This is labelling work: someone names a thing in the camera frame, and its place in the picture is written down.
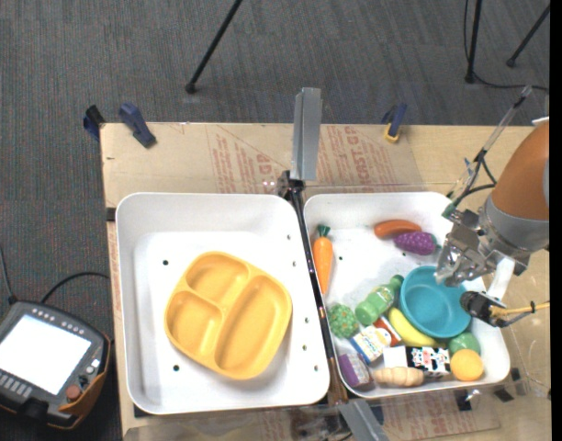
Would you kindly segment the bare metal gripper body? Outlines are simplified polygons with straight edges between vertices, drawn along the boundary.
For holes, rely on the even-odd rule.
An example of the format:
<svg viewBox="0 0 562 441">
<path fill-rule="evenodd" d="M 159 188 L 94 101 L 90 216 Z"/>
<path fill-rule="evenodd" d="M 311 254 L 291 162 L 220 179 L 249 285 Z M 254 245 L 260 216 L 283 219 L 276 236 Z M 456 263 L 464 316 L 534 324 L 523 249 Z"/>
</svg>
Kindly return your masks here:
<svg viewBox="0 0 562 441">
<path fill-rule="evenodd" d="M 448 208 L 447 219 L 453 223 L 447 244 L 458 249 L 459 257 L 482 263 L 486 268 L 483 275 L 494 273 L 504 259 L 513 261 L 512 273 L 516 276 L 527 269 L 530 254 L 502 238 L 484 212 Z"/>
</svg>

